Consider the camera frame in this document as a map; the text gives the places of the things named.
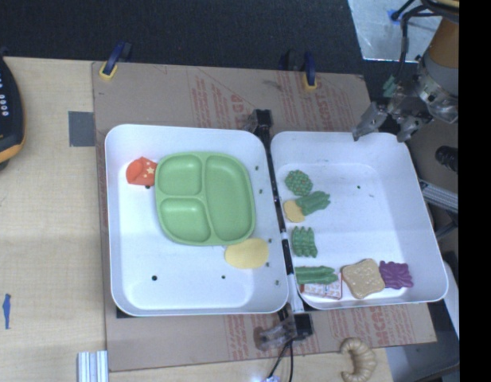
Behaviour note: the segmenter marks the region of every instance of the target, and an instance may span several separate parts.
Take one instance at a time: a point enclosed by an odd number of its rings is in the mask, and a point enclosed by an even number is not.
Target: purple toy food
[[[385,287],[391,289],[400,289],[401,287],[413,287],[410,271],[407,263],[385,263],[380,262],[380,273]]]

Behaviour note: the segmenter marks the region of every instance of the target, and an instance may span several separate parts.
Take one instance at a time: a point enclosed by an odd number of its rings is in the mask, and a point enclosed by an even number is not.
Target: divided green plate
[[[155,173],[158,220],[174,242],[228,245],[255,227],[251,181],[236,158],[212,152],[171,154]]]

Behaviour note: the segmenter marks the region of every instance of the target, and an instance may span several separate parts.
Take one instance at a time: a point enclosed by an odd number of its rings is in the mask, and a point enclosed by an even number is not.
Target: wooden table
[[[76,380],[77,353],[106,349],[95,147],[68,140],[93,111],[91,61],[7,57],[27,111],[23,150],[0,172],[0,382]],[[2,304],[11,296],[10,327]],[[371,382],[392,381],[374,349]],[[110,381],[261,381],[275,359],[112,372]],[[294,358],[294,381],[341,381],[340,353]],[[276,372],[289,375],[289,357]]]

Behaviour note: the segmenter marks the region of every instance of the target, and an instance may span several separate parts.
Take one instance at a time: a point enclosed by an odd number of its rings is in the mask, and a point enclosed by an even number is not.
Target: brown paper
[[[256,348],[254,334],[279,323],[277,314],[156,318],[117,316],[111,296],[103,141],[122,123],[241,129],[255,109],[271,110],[280,131],[350,131],[369,105],[355,75],[317,74],[306,91],[300,72],[156,64],[118,65],[111,80],[92,65],[107,353],[111,371],[276,357]],[[310,312],[314,335],[295,355],[339,350],[347,337],[373,348],[435,341],[426,304]]]

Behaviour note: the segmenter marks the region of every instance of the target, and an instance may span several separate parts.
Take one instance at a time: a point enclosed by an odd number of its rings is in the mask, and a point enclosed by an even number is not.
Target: black device
[[[17,154],[25,141],[25,112],[18,86],[0,57],[0,170]]]

